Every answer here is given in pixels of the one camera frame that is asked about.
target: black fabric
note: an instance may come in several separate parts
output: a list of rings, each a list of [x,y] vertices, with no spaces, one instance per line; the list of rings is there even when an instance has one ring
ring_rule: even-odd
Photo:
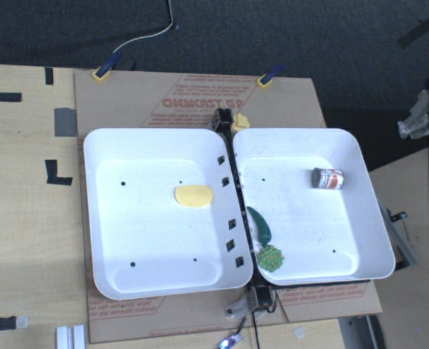
[[[395,144],[362,146],[369,169],[397,159],[394,151],[428,145],[401,140],[397,120],[369,116],[407,117],[429,77],[429,0],[172,6],[179,29],[125,47],[118,69],[260,75],[281,63],[282,76],[313,79],[328,126],[349,128],[361,144],[385,137]],[[165,0],[0,0],[0,63],[96,68],[124,41],[168,22]]]

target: light wood surface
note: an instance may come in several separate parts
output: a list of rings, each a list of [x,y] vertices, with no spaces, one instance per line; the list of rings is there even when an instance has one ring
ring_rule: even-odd
[[[73,70],[0,65],[0,317],[27,316],[28,328],[0,332],[0,348],[53,348],[57,326],[87,324],[79,163],[75,137],[55,137],[54,109],[75,108]],[[47,185],[46,159],[72,186]],[[294,329],[305,336],[297,338]],[[159,337],[88,348],[215,348],[230,332]],[[236,346],[256,348],[252,329]],[[337,320],[259,328],[261,348],[344,348]]]

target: blue clamp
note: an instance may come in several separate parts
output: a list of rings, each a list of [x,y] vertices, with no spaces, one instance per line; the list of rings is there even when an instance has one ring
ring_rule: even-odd
[[[105,80],[110,74],[110,69],[115,64],[117,64],[121,56],[122,56],[121,52],[111,53],[111,55],[106,59],[106,61],[99,68],[97,68],[97,70],[95,70],[92,73],[92,78],[98,82],[102,82],[103,80]]]
[[[273,68],[271,68],[269,72],[261,75],[257,79],[257,87],[261,89],[265,89],[269,87],[273,82],[273,77],[279,75],[283,71],[284,67],[285,67],[284,65],[276,65]]]

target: brown cardboard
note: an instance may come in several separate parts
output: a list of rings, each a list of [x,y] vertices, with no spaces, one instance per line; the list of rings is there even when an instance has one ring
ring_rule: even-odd
[[[245,115],[252,127],[325,127],[310,79],[276,78],[267,89],[256,87],[255,80],[254,76],[113,71],[104,82],[97,83],[91,71],[75,71],[91,342],[238,326],[238,321],[225,318],[224,307],[237,301],[243,289],[123,302],[109,300],[97,291],[92,277],[83,142],[92,130],[105,127],[202,128],[210,122],[216,108],[224,107]],[[381,309],[372,282],[344,287],[300,287],[279,291],[278,296],[281,308],[263,314],[257,324],[354,316]]]

